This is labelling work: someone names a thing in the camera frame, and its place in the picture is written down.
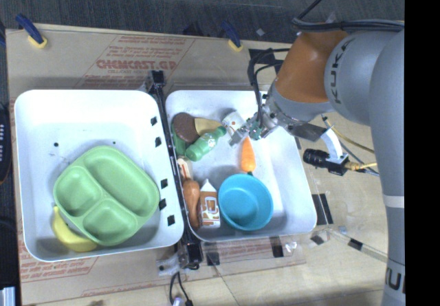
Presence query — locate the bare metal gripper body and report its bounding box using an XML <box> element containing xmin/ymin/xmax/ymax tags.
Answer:
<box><xmin>245</xmin><ymin>98</ymin><xmax>304</xmax><ymax>142</ymax></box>

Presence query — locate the small white can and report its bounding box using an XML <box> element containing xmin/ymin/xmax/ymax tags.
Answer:
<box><xmin>221</xmin><ymin>109</ymin><xmax>247</xmax><ymax>134</ymax></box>

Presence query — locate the orange carrot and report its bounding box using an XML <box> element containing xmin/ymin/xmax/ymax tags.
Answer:
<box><xmin>240</xmin><ymin>135</ymin><xmax>257</xmax><ymax>175</ymax></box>

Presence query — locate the tan pizza slice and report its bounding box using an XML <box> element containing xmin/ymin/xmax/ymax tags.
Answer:
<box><xmin>193</xmin><ymin>117</ymin><xmax>223</xmax><ymax>136</ymax></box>

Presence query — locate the green plastic bottle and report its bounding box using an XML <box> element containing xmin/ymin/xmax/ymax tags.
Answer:
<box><xmin>185</xmin><ymin>125</ymin><xmax>228</xmax><ymax>162</ymax></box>

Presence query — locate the white plastic tray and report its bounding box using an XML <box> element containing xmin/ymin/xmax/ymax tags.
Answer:
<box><xmin>164</xmin><ymin>89</ymin><xmax>318</xmax><ymax>243</ymax></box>
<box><xmin>13</xmin><ymin>88</ymin><xmax>185</xmax><ymax>263</ymax></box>

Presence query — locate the dark green toy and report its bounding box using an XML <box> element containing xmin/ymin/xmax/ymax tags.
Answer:
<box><xmin>171</xmin><ymin>124</ymin><xmax>188</xmax><ymax>157</ymax></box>

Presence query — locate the beige toy bread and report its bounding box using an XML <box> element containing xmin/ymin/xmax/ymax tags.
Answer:
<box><xmin>176</xmin><ymin>155</ymin><xmax>194</xmax><ymax>182</ymax></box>

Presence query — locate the blue bowl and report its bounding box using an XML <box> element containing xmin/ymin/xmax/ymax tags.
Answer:
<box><xmin>217</xmin><ymin>173</ymin><xmax>275</xmax><ymax>232</ymax></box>

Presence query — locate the white and brown carton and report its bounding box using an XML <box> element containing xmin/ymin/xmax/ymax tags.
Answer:
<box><xmin>198</xmin><ymin>178</ymin><xmax>222</xmax><ymax>229</ymax></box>

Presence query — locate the brown sausage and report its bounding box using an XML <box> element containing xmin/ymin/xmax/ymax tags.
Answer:
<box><xmin>181</xmin><ymin>178</ymin><xmax>201</xmax><ymax>229</ymax></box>

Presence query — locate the green divided plate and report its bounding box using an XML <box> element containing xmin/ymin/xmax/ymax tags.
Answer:
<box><xmin>52</xmin><ymin>144</ymin><xmax>161</xmax><ymax>248</ymax></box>

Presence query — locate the brown cardboard board, red print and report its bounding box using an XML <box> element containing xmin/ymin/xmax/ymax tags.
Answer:
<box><xmin>5</xmin><ymin>22</ymin><xmax>391</xmax><ymax>306</ymax></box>

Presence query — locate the yellow banana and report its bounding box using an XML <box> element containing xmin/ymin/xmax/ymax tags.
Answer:
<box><xmin>51</xmin><ymin>205</ymin><xmax>99</xmax><ymax>253</ymax></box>

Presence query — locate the black cylinder on white bracket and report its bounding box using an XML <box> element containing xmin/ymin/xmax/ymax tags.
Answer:
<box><xmin>302</xmin><ymin>125</ymin><xmax>351</xmax><ymax>177</ymax></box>

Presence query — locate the black block with thin wires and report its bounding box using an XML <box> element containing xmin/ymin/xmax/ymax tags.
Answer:
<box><xmin>176</xmin><ymin>240</ymin><xmax>204</xmax><ymax>270</ymax></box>
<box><xmin>146</xmin><ymin>69</ymin><xmax>168</xmax><ymax>93</ymax></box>

